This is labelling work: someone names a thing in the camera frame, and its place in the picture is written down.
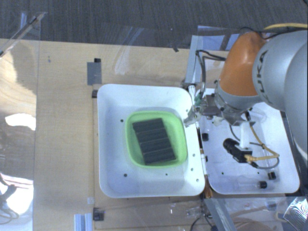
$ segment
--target green tray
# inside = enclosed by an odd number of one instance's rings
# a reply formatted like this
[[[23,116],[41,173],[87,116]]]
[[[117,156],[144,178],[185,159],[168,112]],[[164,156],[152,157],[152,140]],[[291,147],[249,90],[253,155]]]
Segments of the green tray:
[[[176,159],[167,162],[146,165],[143,161],[133,123],[161,118],[165,125],[167,135],[173,148]],[[182,121],[173,113],[166,111],[138,111],[130,114],[125,121],[125,136],[128,154],[131,161],[140,167],[164,168],[175,167],[182,164],[187,158],[187,144]]]

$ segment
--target transparent panel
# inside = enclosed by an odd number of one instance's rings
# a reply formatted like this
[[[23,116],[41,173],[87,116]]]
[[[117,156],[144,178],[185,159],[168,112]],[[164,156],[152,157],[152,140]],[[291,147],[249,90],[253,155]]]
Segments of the transparent panel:
[[[31,231],[39,69],[44,13],[12,16],[0,39],[0,229]]]

